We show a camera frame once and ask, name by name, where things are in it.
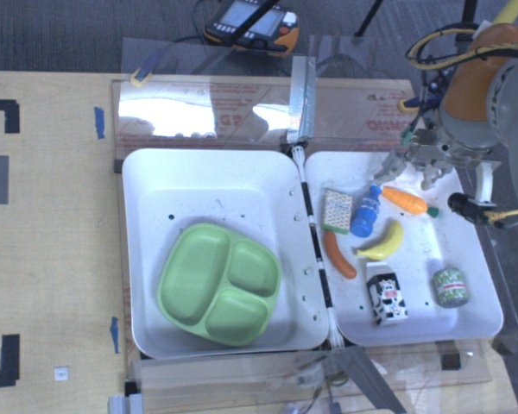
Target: sausage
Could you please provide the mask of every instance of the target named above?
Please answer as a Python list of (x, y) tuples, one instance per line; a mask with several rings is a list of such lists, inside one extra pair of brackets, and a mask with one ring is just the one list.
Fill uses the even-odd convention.
[(333, 231), (326, 231), (323, 236), (325, 251), (328, 254), (330, 262), (342, 273), (347, 279), (353, 279), (357, 276), (357, 270), (350, 264), (347, 259), (339, 251), (336, 234)]

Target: green can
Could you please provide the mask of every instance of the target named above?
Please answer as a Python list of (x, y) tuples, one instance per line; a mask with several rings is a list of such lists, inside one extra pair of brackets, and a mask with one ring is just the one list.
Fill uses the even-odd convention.
[(470, 298), (464, 285), (463, 274), (455, 267), (439, 270), (433, 275), (433, 285), (439, 305), (454, 308), (464, 305)]

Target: table surface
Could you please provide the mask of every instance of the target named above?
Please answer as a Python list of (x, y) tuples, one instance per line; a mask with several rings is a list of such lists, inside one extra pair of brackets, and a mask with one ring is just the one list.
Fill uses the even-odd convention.
[[(20, 379), (0, 388), (0, 412), (107, 412), (108, 397), (123, 393), (128, 367), (111, 93), (120, 78), (0, 72), (0, 99), (21, 106), (19, 134), (4, 133), (0, 112), (0, 155), (9, 156), (9, 201), (0, 204), (0, 346), (2, 335), (21, 338)], [(94, 108), (104, 111), (104, 138)], [(407, 411), (518, 412), (502, 358), (489, 340), (479, 345), (484, 379), (397, 386)], [(54, 378), (56, 367), (68, 367), (67, 380)], [(362, 395), (339, 401), (345, 412), (376, 411)], [(322, 404), (310, 412), (322, 412)]]

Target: yellow banana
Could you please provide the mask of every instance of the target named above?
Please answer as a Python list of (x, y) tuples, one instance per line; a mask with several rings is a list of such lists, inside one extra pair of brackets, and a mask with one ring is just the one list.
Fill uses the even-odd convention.
[(403, 227), (399, 221), (392, 221), (381, 242), (365, 250), (357, 250), (355, 253), (357, 256), (366, 256), (372, 260), (386, 259), (399, 248), (402, 241)]

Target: green plate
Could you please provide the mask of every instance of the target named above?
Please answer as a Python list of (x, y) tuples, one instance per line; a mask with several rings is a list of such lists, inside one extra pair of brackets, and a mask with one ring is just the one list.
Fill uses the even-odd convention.
[(161, 275), (157, 300), (175, 325), (241, 347), (267, 328), (280, 289), (273, 253), (235, 231), (209, 223), (179, 236)]

